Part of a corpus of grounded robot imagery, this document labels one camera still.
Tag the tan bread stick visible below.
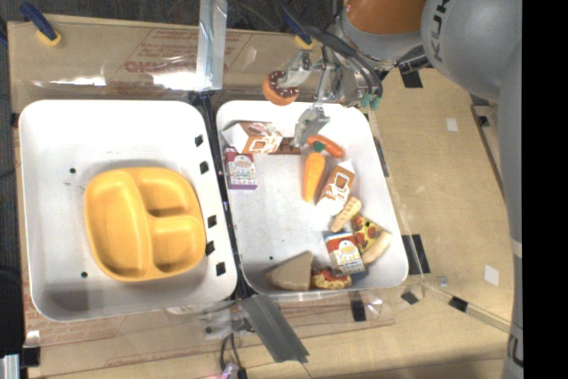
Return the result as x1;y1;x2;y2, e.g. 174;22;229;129
329;195;363;233

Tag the red and yellow carton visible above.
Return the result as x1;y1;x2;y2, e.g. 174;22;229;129
323;231;367;277

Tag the brown frosted doughnut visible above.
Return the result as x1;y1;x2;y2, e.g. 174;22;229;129
261;70;301;107

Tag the red and yellow tart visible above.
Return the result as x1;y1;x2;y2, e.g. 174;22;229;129
310;265;353;291

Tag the brown chocolate bar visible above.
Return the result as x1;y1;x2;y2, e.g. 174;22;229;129
267;137;303;156

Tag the orange carrot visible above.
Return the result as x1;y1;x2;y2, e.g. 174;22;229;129
302;141;327;204

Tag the yellow divided plate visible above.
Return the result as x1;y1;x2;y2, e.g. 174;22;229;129
83;166;208;283

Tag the orange sausage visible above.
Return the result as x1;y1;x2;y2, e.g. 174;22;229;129
306;134;346;159

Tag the pizza slice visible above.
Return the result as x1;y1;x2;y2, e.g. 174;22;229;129
350;213;394;265

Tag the white plastic tray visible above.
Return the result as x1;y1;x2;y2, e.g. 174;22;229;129
215;99;410;296
17;99;239;322

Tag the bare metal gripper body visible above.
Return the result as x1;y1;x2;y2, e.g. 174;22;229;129
312;51;383;108

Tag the brown cardboard board red print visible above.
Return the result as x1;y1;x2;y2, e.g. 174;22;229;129
6;12;399;372

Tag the white and pink carton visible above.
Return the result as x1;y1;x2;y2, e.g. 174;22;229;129
223;146;259;192

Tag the brown bread slice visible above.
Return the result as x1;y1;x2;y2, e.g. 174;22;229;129
264;249;314;292

